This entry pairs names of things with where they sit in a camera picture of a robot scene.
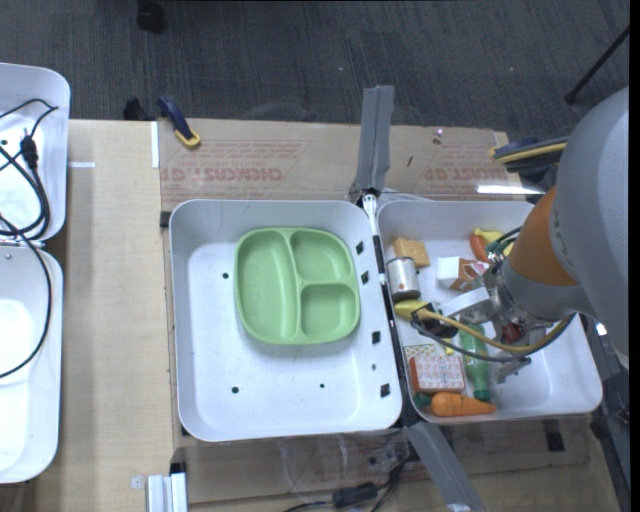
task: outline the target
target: table surface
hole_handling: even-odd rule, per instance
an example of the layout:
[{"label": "table surface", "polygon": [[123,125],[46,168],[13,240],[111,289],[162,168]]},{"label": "table surface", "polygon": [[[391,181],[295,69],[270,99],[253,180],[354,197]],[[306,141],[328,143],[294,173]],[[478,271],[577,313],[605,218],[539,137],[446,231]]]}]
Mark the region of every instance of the table surface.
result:
[{"label": "table surface", "polygon": [[[69,123],[67,220],[47,248],[65,275],[60,441],[49,468],[26,483],[24,510],[141,512],[146,477],[169,471],[174,415],[151,126]],[[584,439],[582,463],[476,475],[472,483],[492,511],[619,510],[600,444],[588,428]],[[278,512],[299,502],[192,508]],[[422,481],[402,484],[383,510],[449,509]]]}]

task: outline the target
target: can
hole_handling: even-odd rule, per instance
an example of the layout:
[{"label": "can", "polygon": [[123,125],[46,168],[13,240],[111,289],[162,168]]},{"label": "can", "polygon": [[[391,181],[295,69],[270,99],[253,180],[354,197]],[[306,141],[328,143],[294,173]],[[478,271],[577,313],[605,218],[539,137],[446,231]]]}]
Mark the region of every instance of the can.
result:
[{"label": "can", "polygon": [[387,278],[389,279],[389,292],[394,304],[407,300],[420,298],[420,285],[416,263],[409,256],[401,256],[387,262]]}]

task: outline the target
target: black connector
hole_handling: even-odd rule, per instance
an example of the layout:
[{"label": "black connector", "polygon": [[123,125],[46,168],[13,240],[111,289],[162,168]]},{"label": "black connector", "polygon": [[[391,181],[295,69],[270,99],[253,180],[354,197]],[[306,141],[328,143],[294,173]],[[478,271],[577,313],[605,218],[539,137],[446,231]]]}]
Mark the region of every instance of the black connector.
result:
[{"label": "black connector", "polygon": [[20,141],[20,149],[29,169],[32,172],[36,172],[38,170],[38,148],[31,135],[26,134]]},{"label": "black connector", "polygon": [[344,508],[355,505],[362,501],[373,500],[378,496],[378,487],[371,482],[359,485],[358,487],[349,487],[347,489],[338,489],[331,496],[331,501],[335,508]]}]

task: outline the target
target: yellow cable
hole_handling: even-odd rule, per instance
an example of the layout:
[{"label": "yellow cable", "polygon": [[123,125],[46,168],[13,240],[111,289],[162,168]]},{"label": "yellow cable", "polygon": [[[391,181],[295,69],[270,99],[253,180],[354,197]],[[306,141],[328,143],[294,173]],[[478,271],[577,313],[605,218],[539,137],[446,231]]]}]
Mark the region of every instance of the yellow cable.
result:
[{"label": "yellow cable", "polygon": [[542,148],[529,149],[527,151],[520,151],[519,153],[514,153],[512,155],[507,155],[499,158],[493,157],[493,160],[499,164],[508,164],[510,162],[516,162],[518,160],[523,160],[525,158],[546,155],[547,153],[557,153],[558,151],[562,151],[566,145],[567,145],[566,142],[560,142],[558,144],[551,144],[550,146],[545,146]]},{"label": "yellow cable", "polygon": [[538,350],[543,345],[549,343],[550,341],[553,341],[553,339],[558,335],[558,333],[561,332],[562,329],[564,329],[565,326],[571,320],[571,317],[563,318],[548,334],[546,334],[542,339],[540,339],[533,345],[527,345],[526,347],[513,347],[511,345],[505,345],[498,341],[492,340],[491,338],[488,338],[484,334],[480,334],[479,332],[475,331],[471,327],[463,323],[460,323],[457,320],[454,320],[453,318],[439,315],[438,313],[433,313],[428,309],[420,309],[418,310],[417,313],[418,313],[418,318],[420,319],[431,318],[433,320],[440,320],[441,322],[449,324],[453,327],[457,327],[458,329],[464,332],[468,332],[472,336],[475,336],[479,340],[484,341],[485,343],[487,343],[488,345],[491,345],[492,347],[496,347],[502,350],[507,350],[509,352],[532,352],[532,351]]}]

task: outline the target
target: green plate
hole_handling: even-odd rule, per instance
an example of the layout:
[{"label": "green plate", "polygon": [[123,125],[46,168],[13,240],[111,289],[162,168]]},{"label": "green plate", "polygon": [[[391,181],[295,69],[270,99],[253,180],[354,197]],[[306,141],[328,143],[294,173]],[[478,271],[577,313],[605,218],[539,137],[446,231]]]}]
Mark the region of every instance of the green plate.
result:
[{"label": "green plate", "polygon": [[328,231],[250,231],[236,247],[234,276],[240,320],[260,341],[327,343],[358,324],[360,296],[351,253]]}]

